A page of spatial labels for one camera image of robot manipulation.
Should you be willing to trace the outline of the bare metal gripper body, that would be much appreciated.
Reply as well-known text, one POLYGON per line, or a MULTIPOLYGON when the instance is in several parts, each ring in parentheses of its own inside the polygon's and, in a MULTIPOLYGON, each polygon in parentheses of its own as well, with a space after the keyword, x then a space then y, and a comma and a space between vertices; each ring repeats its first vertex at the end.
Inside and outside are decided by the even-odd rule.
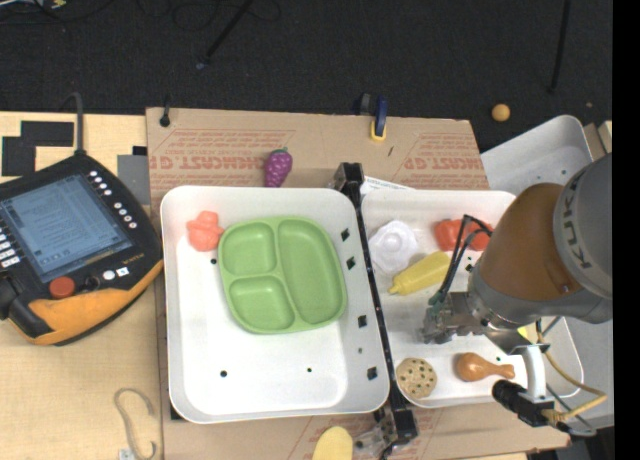
POLYGON ((493 329, 491 310, 475 292, 437 292, 423 320, 426 344, 444 344, 455 336, 484 335, 493 329))

